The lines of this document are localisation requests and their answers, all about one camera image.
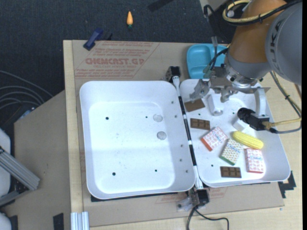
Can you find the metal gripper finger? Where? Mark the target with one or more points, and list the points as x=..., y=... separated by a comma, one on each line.
x=226, y=96
x=200, y=90

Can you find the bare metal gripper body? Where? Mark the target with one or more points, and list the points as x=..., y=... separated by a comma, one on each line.
x=221, y=79

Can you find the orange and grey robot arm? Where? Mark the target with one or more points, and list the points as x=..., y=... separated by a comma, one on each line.
x=251, y=42

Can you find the plain brown flat square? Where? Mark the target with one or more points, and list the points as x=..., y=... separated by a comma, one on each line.
x=194, y=106

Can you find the blue divided plate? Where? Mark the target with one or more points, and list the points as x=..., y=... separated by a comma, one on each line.
x=197, y=59

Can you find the small white block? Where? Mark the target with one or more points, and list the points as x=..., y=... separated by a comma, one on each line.
x=238, y=126

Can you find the brown chocolate bar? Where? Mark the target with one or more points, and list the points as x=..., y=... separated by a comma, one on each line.
x=200, y=124
x=230, y=172

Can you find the thin black and white rod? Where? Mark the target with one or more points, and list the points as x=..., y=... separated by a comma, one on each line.
x=187, y=128

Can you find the orange and white carton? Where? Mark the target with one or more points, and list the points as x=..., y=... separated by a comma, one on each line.
x=214, y=138

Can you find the yellow corn cob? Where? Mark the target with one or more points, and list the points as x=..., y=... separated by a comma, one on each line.
x=248, y=140

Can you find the clear round plastic cap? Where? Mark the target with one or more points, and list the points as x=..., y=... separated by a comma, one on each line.
x=161, y=135
x=157, y=118

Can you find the green and white carton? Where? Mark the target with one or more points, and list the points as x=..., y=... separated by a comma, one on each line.
x=231, y=152

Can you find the white plastic tray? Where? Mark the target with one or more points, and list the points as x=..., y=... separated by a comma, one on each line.
x=134, y=142
x=216, y=157

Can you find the brown cardboard board red print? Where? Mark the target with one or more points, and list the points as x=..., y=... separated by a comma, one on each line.
x=148, y=54

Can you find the red and white carton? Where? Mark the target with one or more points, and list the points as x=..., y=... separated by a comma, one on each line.
x=254, y=160

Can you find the orange carrot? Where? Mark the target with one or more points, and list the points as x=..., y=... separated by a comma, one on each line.
x=129, y=19

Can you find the black cylinder on white bracket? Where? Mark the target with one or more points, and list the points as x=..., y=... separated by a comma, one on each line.
x=251, y=118

